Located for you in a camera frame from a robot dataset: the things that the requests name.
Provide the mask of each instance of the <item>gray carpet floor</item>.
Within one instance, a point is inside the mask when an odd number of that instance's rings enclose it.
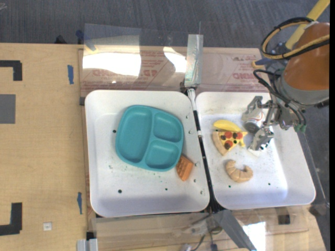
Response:
[[[272,28],[306,16],[318,0],[0,0],[0,42],[76,44],[85,24],[204,34],[205,47],[256,47]],[[330,7],[319,17],[330,21]],[[329,107],[310,109],[304,137],[326,202],[318,222],[330,248]]]

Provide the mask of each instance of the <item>orange toy food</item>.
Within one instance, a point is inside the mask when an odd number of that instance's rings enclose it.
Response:
[[[244,170],[239,170],[235,167],[235,161],[229,160],[226,163],[226,170],[229,177],[236,182],[245,182],[252,178],[253,171],[249,166],[244,166]]]
[[[179,178],[182,181],[187,180],[191,173],[192,168],[193,168],[193,163],[189,159],[187,159],[185,156],[182,155],[176,165]]]
[[[244,147],[243,137],[246,134],[248,133],[242,131],[214,131],[212,139],[216,149],[224,156],[239,143]]]

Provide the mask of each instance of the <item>black tape mark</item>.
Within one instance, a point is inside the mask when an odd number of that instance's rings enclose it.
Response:
[[[85,106],[85,97],[80,97],[79,98],[79,105],[80,106]]]
[[[12,203],[10,223],[0,225],[0,236],[19,234],[22,230],[22,203]]]
[[[275,208],[278,216],[278,225],[289,225],[291,219],[287,208]]]
[[[12,67],[13,81],[22,81],[22,63],[20,61],[0,61],[0,67]]]

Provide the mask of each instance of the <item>wooden table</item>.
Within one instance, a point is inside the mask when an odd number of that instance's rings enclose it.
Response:
[[[15,95],[16,103],[15,123],[0,123],[0,226],[11,223],[12,203],[22,204],[22,228],[18,234],[0,236],[0,250],[76,250],[76,241],[86,238],[85,141],[83,107],[79,104],[81,48],[0,43],[0,60],[23,65],[22,81],[13,80],[12,68],[0,67],[0,94]],[[324,250],[308,206],[290,211],[295,218],[291,227],[277,224],[274,209],[233,213],[242,225],[261,221],[270,228],[266,232],[257,226],[245,227],[250,234],[260,236],[264,250]],[[237,248],[225,232],[214,240],[220,250]],[[209,243],[207,236],[198,250],[205,250]],[[102,240],[101,250],[108,250],[106,243],[103,246]],[[174,245],[145,250],[179,248]]]

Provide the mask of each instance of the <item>teal divided plate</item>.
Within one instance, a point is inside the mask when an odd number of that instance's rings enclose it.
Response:
[[[122,115],[115,148],[122,161],[162,172],[175,167],[183,141],[183,125],[176,116],[153,107],[134,105]]]

